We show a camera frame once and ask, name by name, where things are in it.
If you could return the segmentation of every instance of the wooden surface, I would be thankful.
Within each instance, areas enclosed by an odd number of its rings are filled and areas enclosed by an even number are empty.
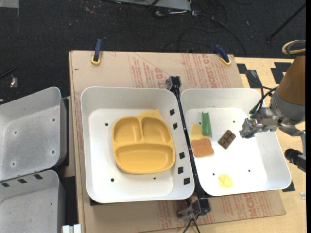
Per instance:
[[[261,82],[267,87],[276,87],[276,83],[273,71],[275,69],[275,62],[278,63],[291,63],[293,60],[289,59],[261,59],[261,58],[236,58],[237,64],[241,64],[243,68],[247,70],[255,70]],[[250,87],[248,79],[245,74],[240,74],[244,87]],[[71,76],[71,94],[74,94],[73,80]],[[269,105],[270,97],[265,99],[265,104]],[[73,118],[75,116],[75,110],[72,110]],[[73,127],[76,127],[76,121],[73,120]],[[297,126],[299,129],[305,129],[305,123],[301,123]],[[74,143],[78,145],[77,135],[74,132]],[[302,151],[302,143],[300,137],[291,137],[285,133],[277,130],[277,137],[283,152],[288,148],[293,148]],[[75,151],[76,163],[79,161],[79,154]],[[294,164],[288,163],[289,170],[292,175],[293,184],[295,187],[294,191],[279,191],[286,214],[281,216],[271,216],[264,218],[256,218],[249,220],[233,221],[226,223],[200,225],[199,229],[201,233],[304,233],[307,232],[307,220],[306,220],[306,199],[303,199],[300,193],[306,193],[306,174],[299,170]],[[84,227],[84,211],[83,211],[83,200],[82,200],[82,188],[79,179],[81,179],[80,166],[76,165],[76,179],[77,179],[77,201],[78,201],[78,214],[79,223]],[[152,233],[181,233],[183,228],[170,229],[164,231],[154,231]],[[197,232],[195,227],[190,227],[187,232]]]

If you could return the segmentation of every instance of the black floor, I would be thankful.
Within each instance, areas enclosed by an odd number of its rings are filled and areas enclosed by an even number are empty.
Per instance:
[[[306,9],[270,43],[267,37],[306,0],[193,0],[190,12],[155,18],[153,10],[99,0],[19,0],[19,10],[0,8],[0,104],[51,86],[69,96],[68,52],[213,53],[219,44],[236,57],[290,58],[281,52],[306,37]],[[10,87],[12,78],[17,87]]]

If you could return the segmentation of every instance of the black hole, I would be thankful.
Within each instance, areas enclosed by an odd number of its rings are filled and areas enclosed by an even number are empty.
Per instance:
[[[6,187],[6,188],[10,186],[8,183],[2,183],[1,185]]]
[[[34,177],[35,177],[37,180],[42,180],[42,179],[43,179],[42,176],[39,175],[39,174],[35,174]]]
[[[181,173],[183,173],[184,172],[184,168],[183,167],[179,167],[178,168],[178,174],[181,174]]]
[[[190,178],[185,178],[184,179],[184,185],[187,185],[187,184],[189,184],[190,183]]]
[[[184,152],[182,152],[182,153],[179,154],[179,159],[182,159],[182,158],[184,158],[184,157],[185,157],[185,153],[184,153]]]
[[[20,179],[18,180],[20,183],[24,184],[24,183],[27,183],[27,181],[25,181],[24,179]]]

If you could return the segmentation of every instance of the white container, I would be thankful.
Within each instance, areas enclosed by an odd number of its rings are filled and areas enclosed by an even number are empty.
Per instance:
[[[86,188],[99,203],[178,200],[190,197],[194,180],[177,99],[165,89],[90,87],[81,95]],[[175,147],[174,166],[156,174],[118,169],[112,148],[114,122],[158,109]]]
[[[257,133],[243,139],[239,130],[261,95],[253,89],[188,89],[181,94],[188,134],[192,124],[201,122],[209,112],[214,154],[195,159],[200,185],[210,195],[222,196],[283,189],[291,174],[275,132]],[[224,149],[218,140],[231,130],[236,138]],[[227,175],[233,185],[220,186],[219,177]]]
[[[61,164],[66,127],[66,109],[56,87],[1,105],[0,181]]]
[[[65,191],[47,170],[0,183],[0,233],[60,233]]]

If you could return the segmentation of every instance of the robotic arm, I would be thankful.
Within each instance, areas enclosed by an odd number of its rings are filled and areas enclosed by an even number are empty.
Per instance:
[[[296,128],[296,125],[305,121],[305,76],[306,57],[300,55],[295,58],[287,70],[280,86],[271,95],[269,107],[250,111],[251,118],[246,118],[240,135],[242,138],[254,137],[258,132],[275,131],[277,128],[290,136],[300,136],[303,143],[303,153],[288,149],[285,157],[304,172],[306,171],[306,132]]]

